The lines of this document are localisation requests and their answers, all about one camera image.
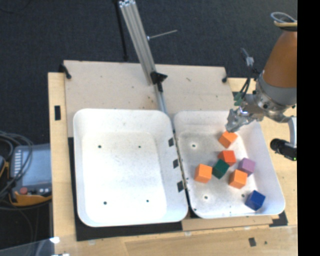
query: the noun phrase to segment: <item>white tray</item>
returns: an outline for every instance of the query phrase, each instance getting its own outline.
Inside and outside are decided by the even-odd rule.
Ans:
[[[213,166],[218,154],[225,150],[218,139],[226,130],[228,114],[228,111],[182,111],[174,117],[191,208],[204,219],[280,214],[285,208],[285,199],[258,122],[244,125],[236,132],[238,138],[228,150],[234,151],[237,163],[221,179],[212,175],[208,183],[194,180],[198,164]],[[244,157],[255,161],[255,172],[248,177],[246,185],[238,189],[228,185],[229,175]],[[258,211],[245,205],[253,190],[266,196]]]
[[[77,212],[83,223],[142,225],[186,216],[173,128],[163,112],[82,109],[74,116],[73,136]]]

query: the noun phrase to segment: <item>black floor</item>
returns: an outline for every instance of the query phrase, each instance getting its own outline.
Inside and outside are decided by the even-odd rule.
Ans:
[[[272,12],[298,19],[298,0],[136,0],[156,64],[223,66],[246,77],[240,48],[261,71],[281,34]],[[137,63],[122,19],[129,62]],[[112,0],[0,0],[0,131],[50,142],[48,72],[63,60],[122,62]],[[33,240],[50,237],[49,207],[25,211]],[[19,211],[0,210],[0,249],[29,243]]]

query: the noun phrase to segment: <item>orange object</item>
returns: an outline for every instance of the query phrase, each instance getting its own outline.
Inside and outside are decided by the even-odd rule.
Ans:
[[[238,137],[234,132],[228,132],[227,130],[221,135],[218,141],[227,149]]]
[[[229,185],[237,189],[243,188],[247,183],[248,174],[242,170],[235,169],[229,176]]]
[[[225,161],[229,166],[233,166],[237,162],[235,152],[233,150],[222,150],[218,154],[218,158]]]
[[[197,182],[208,183],[208,181],[212,177],[212,167],[208,165],[204,165],[200,163],[196,169],[194,174],[194,180]]]

